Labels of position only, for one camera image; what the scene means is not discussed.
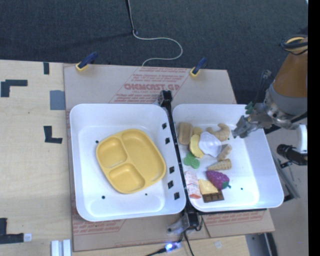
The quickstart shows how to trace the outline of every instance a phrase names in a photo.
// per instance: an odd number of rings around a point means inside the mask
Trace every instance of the wooden table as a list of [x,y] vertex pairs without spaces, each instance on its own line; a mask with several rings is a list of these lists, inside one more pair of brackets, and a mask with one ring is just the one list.
[[[0,97],[0,218],[7,234],[30,233],[32,241],[0,244],[0,255],[50,255],[53,240],[72,240],[66,111],[51,110],[50,91],[64,91],[62,63],[0,60],[0,81],[27,80]],[[44,126],[62,143],[46,143]],[[191,255],[187,243],[172,255]],[[244,235],[190,241],[194,255],[249,256]],[[143,256],[163,244],[121,247],[72,255]]]

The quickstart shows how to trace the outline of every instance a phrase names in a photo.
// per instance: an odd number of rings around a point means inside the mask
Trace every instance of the metal bracket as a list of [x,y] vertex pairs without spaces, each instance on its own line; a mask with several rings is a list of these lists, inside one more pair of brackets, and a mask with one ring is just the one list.
[[51,241],[50,256],[71,256],[71,241],[69,239]]
[[177,222],[167,225],[166,233],[167,235],[178,236],[190,227],[188,215],[183,215]]
[[300,195],[298,193],[298,191],[296,190],[295,186],[292,184],[292,182],[290,181],[290,179],[288,178],[288,176],[286,175],[286,173],[283,171],[283,168],[280,165],[280,160],[277,159],[276,154],[273,152],[273,150],[271,151],[271,155],[273,158],[273,162],[276,168],[277,173],[279,174],[279,176],[282,178],[284,184],[286,185],[289,193],[291,194],[292,198],[300,198]]
[[288,161],[288,162],[284,162],[284,163],[281,163],[280,164],[280,167],[283,169],[283,168],[286,168],[288,166],[292,166],[292,162],[291,161]]

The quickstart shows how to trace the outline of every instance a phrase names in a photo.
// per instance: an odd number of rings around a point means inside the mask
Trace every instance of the black tape marking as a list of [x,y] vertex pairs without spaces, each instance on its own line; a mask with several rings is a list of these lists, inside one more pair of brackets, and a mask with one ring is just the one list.
[[43,63],[43,74],[49,75],[50,74],[50,68],[49,68],[49,62]]
[[64,91],[50,91],[50,110],[66,110],[66,98]]
[[174,193],[174,200],[177,200],[180,198],[179,192]]
[[0,97],[8,98],[10,96],[10,86],[28,86],[28,80],[5,80],[1,82]]
[[0,236],[7,234],[7,218],[0,218]]
[[44,135],[45,135],[44,142],[57,143],[57,144],[62,143],[62,138],[52,138],[52,126],[44,126],[43,129],[44,129]]
[[168,189],[171,189],[174,186],[174,181],[171,180],[168,182]]
[[7,234],[7,218],[0,218],[0,245],[23,242],[24,234]]

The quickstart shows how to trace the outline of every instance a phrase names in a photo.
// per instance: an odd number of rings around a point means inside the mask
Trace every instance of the yellow plate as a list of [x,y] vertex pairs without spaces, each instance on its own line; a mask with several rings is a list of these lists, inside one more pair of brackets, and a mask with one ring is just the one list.
[[143,190],[166,173],[166,162],[156,145],[139,129],[127,129],[105,138],[95,154],[105,177],[123,194]]

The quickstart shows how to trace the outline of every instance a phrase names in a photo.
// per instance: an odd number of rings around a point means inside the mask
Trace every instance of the black hole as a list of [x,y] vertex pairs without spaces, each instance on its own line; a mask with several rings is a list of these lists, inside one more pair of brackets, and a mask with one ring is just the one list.
[[177,200],[178,198],[180,198],[179,192],[174,193],[174,200]]
[[174,186],[174,181],[173,180],[168,182],[168,189],[171,189],[173,186]]

